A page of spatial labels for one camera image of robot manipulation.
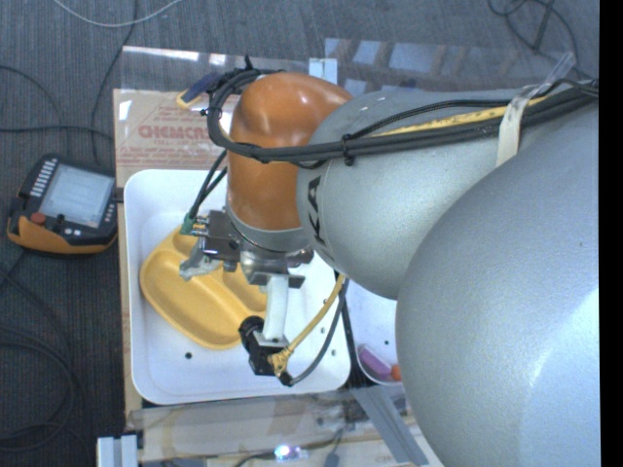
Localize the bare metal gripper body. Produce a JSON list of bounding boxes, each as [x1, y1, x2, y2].
[[201, 209, 315, 289]]

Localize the white plastic tray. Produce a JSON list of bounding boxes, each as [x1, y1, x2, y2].
[[341, 279, 406, 388], [123, 168, 352, 406]]

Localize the purple block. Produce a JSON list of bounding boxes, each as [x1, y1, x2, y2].
[[358, 344, 393, 379]]

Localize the yellow divided plate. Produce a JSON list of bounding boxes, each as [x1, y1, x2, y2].
[[138, 226, 270, 351]]

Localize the black cylinder on white bracket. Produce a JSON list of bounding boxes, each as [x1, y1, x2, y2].
[[238, 274, 294, 377]]

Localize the brown cardboard board red print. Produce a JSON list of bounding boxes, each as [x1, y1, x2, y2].
[[112, 88, 424, 462]]

